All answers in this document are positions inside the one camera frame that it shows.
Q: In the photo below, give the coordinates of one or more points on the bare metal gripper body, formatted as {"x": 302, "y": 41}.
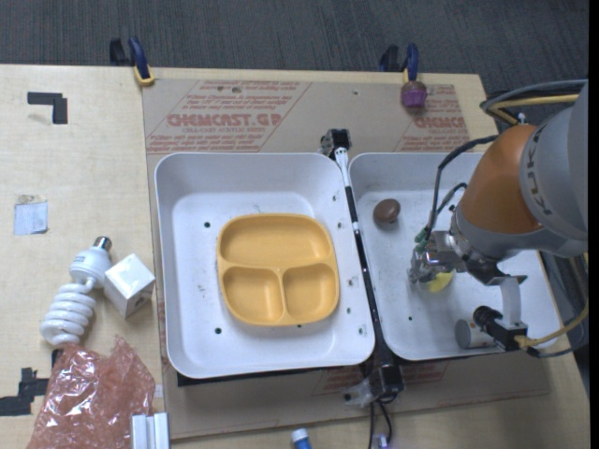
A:
{"x": 442, "y": 253}

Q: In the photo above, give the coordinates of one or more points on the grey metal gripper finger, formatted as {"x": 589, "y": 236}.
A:
{"x": 416, "y": 269}

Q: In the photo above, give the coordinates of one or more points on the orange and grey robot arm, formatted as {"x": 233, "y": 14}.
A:
{"x": 515, "y": 190}

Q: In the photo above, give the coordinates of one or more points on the yellow round toy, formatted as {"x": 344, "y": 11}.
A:
{"x": 441, "y": 283}

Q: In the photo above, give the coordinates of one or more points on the white plastic tray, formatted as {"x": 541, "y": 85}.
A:
{"x": 196, "y": 335}
{"x": 421, "y": 325}

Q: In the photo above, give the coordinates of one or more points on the thin black and white rod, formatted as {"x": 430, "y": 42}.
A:
{"x": 362, "y": 250}

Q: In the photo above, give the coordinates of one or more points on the brown round toy biscuit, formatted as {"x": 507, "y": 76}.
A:
{"x": 386, "y": 211}

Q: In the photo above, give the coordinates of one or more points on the small grey can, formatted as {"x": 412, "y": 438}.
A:
{"x": 465, "y": 335}

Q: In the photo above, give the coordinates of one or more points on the yellow divided plate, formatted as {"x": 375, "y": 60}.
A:
{"x": 276, "y": 250}

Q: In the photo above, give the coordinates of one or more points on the purple toy cupcake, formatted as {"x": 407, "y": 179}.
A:
{"x": 413, "y": 95}

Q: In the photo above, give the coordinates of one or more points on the brown cardboard board red print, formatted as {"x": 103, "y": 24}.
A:
{"x": 281, "y": 120}

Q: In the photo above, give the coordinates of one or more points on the blue and white bottle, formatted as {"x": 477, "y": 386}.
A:
{"x": 302, "y": 439}

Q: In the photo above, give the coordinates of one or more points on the white cube box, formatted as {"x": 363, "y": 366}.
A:
{"x": 128, "y": 283}

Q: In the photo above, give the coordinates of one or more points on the white spiral light bulb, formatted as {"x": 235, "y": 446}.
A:
{"x": 70, "y": 307}

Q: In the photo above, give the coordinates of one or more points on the pink bubble wrap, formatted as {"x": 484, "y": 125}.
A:
{"x": 89, "y": 395}

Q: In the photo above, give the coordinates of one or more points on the black cylinder on white bracket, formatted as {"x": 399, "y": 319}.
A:
{"x": 511, "y": 297}

